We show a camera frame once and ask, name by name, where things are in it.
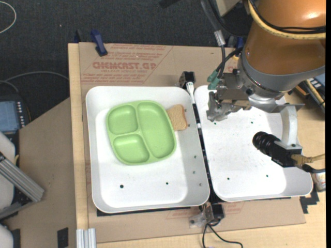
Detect small white printed can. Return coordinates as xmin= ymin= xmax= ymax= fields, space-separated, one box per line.
xmin=311 ymin=170 xmax=326 ymax=192

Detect brown cardboard board, red print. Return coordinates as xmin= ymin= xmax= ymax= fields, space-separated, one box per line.
xmin=78 ymin=42 xmax=307 ymax=244

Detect white plastic tray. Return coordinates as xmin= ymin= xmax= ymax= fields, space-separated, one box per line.
xmin=85 ymin=85 xmax=210 ymax=213
xmin=193 ymin=84 xmax=314 ymax=203

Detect black cylinder on white bracket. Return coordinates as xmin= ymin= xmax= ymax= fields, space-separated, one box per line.
xmin=252 ymin=104 xmax=303 ymax=168

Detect brown toy bread slice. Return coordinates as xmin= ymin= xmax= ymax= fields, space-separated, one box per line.
xmin=165 ymin=104 xmax=189 ymax=132

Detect green divided plate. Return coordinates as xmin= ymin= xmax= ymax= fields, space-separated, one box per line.
xmin=105 ymin=100 xmax=178 ymax=166

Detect thin black and white rod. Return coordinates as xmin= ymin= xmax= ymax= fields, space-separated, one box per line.
xmin=185 ymin=82 xmax=213 ymax=204

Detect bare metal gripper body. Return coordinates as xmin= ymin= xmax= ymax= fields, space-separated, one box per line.
xmin=216 ymin=70 xmax=261 ymax=111

